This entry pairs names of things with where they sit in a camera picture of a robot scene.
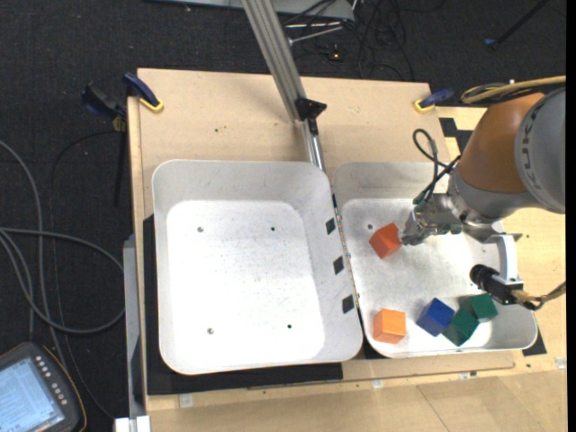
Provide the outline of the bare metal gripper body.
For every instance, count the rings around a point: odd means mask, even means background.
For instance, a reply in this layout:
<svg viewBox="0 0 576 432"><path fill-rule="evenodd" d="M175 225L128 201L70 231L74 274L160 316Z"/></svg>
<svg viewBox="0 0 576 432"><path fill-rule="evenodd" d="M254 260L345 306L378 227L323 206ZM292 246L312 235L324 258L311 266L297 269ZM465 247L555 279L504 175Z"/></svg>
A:
<svg viewBox="0 0 576 432"><path fill-rule="evenodd" d="M433 193L414 208L419 238L459 234L463 230L461 221L453 213L451 197L446 193Z"/></svg>

